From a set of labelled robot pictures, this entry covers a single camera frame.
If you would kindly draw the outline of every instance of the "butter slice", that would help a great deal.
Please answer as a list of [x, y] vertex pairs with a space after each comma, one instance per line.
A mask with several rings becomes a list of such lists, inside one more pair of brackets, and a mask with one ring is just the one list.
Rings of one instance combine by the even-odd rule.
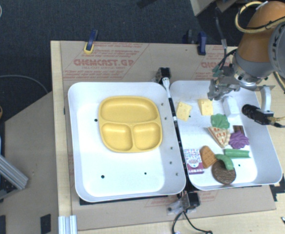
[[200, 107], [201, 114], [203, 116], [213, 115], [213, 101], [209, 99], [199, 99], [198, 104]]
[[192, 106], [186, 103], [183, 103], [183, 102], [179, 102], [177, 105], [176, 117], [178, 119], [187, 121], [189, 118], [191, 109], [192, 109]]

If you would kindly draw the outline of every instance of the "yellow cheese slice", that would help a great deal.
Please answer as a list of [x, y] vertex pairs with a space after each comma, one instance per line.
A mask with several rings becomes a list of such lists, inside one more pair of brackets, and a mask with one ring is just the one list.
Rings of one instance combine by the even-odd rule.
[[190, 115], [190, 111], [192, 109], [192, 106], [179, 102], [177, 105], [177, 110], [176, 110], [176, 117], [178, 119], [182, 119], [184, 121], [187, 121]]
[[209, 99], [199, 99], [198, 104], [200, 107], [201, 114], [203, 116], [213, 115], [213, 104]]

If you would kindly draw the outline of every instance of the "toy pizza slice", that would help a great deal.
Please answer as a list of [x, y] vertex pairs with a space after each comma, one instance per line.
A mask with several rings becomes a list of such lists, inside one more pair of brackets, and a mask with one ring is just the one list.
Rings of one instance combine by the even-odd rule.
[[229, 129], [223, 129], [218, 127], [208, 127], [208, 131], [211, 133], [214, 140], [222, 148], [228, 145], [230, 138]]

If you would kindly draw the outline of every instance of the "yellow square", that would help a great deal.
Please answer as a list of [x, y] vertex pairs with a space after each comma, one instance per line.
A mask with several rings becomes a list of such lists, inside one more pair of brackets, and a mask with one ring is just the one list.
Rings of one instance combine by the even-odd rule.
[[199, 99], [198, 104], [200, 107], [201, 114], [203, 116], [213, 115], [213, 104], [209, 99]]
[[186, 103], [183, 103], [183, 102], [179, 102], [177, 105], [176, 117], [178, 119], [187, 121], [189, 118], [191, 109], [192, 109], [192, 106]]

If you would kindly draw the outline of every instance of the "black floor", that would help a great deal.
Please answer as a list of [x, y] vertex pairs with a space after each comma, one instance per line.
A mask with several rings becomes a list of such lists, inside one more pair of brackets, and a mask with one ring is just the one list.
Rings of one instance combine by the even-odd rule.
[[[195, 34], [205, 31], [207, 44], [220, 44], [215, 3], [197, 17], [190, 0], [0, 0], [0, 5], [0, 76], [31, 77], [48, 92], [50, 41], [86, 41], [92, 28], [99, 30], [99, 41], [182, 43], [192, 29]], [[220, 15], [229, 46], [237, 46], [242, 37], [234, 26], [237, 11], [235, 4]], [[33, 80], [1, 77], [1, 122], [45, 93]]]

